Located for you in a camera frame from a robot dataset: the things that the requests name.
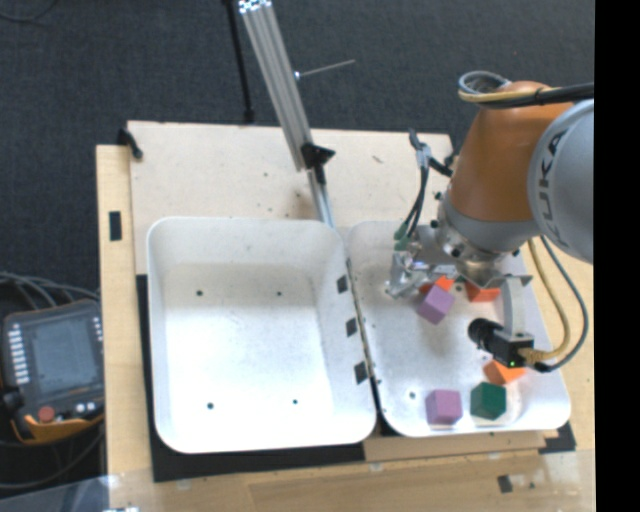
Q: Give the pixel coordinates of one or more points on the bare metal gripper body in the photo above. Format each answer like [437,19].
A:
[425,260]

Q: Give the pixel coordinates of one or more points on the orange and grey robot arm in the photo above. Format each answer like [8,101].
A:
[500,165]

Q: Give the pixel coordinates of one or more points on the orange cube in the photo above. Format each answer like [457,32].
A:
[500,372]
[482,294]
[442,283]

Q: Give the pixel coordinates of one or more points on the purple cube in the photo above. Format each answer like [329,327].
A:
[443,406]
[436,304]

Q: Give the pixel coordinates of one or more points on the white plastic tray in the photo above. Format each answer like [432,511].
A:
[430,360]
[250,340]

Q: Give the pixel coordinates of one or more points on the green cube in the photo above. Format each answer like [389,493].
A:
[488,401]

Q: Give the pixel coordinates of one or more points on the pale wood board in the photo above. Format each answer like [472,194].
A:
[215,170]

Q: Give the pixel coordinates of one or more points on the black cylinder on white bracket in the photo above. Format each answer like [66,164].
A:
[500,342]

